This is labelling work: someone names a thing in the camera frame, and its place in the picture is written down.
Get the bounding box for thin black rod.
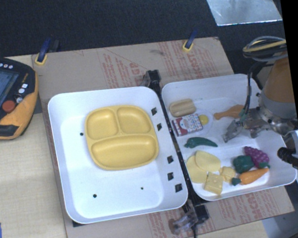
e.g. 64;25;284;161
153;80;199;210

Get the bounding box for yellow divided plate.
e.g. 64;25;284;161
82;100;162;176

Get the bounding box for small yellow corn piece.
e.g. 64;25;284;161
218;164;238;185

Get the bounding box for yellow cheese wedge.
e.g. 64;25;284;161
201;170;226;198

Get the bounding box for purple grapes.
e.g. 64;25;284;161
243;143;272;172

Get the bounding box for red and white carton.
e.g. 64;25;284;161
170;112;205;138

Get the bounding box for black cylinder on white bracket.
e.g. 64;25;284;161
274;129;298;175

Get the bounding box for yellow round slice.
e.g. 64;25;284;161
193;147;223;175
184;153;211;185

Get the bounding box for beige hot dog bun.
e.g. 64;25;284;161
167;97;197;119

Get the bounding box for black block with thin wires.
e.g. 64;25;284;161
192;202;211;225
141;69;163;90

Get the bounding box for white fried egg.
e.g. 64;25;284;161
195;107;217;137

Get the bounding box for white plastic tray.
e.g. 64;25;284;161
45;77;191;228
159;65;298;207

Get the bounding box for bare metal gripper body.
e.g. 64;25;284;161
238;102;298;141

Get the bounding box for green chili pepper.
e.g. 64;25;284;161
183;133;219;153

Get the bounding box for green bell pepper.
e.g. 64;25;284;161
231;154;256;175

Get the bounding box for brown cardboard board red print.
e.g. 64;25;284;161
31;19;298;238

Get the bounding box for orange carrot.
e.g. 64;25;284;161
230;167;271;187

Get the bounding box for orange chicken drumstick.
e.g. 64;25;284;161
212;103;247;122

